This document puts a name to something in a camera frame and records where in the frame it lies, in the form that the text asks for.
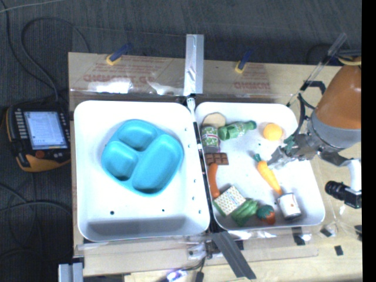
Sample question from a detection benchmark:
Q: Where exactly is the yellow patterned carton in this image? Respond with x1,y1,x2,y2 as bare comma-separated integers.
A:
213,185,247,218

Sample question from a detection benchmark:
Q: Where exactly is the orange carrot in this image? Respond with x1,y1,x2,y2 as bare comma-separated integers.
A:
253,153,284,196

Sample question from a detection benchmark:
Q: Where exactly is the white can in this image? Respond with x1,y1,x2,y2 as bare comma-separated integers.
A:
277,192,303,220

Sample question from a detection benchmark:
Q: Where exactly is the green leafy vegetable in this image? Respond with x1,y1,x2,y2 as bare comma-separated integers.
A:
230,197,260,228

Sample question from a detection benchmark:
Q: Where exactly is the blue divided plate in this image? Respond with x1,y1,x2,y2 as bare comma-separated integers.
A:
100,118,185,199

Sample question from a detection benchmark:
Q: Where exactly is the orange sausage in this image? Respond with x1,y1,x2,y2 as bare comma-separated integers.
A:
207,162,221,200

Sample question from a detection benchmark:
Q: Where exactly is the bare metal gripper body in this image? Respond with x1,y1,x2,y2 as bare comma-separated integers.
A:
278,133,322,162

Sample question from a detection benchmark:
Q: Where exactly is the brown cardboard board red print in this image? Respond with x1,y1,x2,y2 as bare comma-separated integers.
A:
68,52,362,277

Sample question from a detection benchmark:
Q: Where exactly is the brown chocolate bar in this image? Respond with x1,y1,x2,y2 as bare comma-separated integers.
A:
204,152,230,167

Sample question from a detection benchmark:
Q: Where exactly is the orange ball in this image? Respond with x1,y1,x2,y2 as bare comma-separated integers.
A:
263,123,284,142

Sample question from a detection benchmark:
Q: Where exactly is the white plastic tray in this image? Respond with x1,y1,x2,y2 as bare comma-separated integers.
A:
194,101,326,233
73,100,212,243

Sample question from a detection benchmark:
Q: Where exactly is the black cylinder on white bracket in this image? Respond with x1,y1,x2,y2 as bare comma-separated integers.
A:
324,158,362,210

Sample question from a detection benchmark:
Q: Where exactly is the red strawberry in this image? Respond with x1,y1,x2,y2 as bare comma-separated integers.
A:
256,204,277,226

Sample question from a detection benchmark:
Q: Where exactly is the green label can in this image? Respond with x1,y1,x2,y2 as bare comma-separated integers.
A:
200,125,221,155

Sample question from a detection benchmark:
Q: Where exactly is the tan bread slice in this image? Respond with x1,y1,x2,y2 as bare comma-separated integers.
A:
202,112,227,128

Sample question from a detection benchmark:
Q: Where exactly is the green bottle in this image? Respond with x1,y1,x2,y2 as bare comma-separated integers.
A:
217,120,258,142

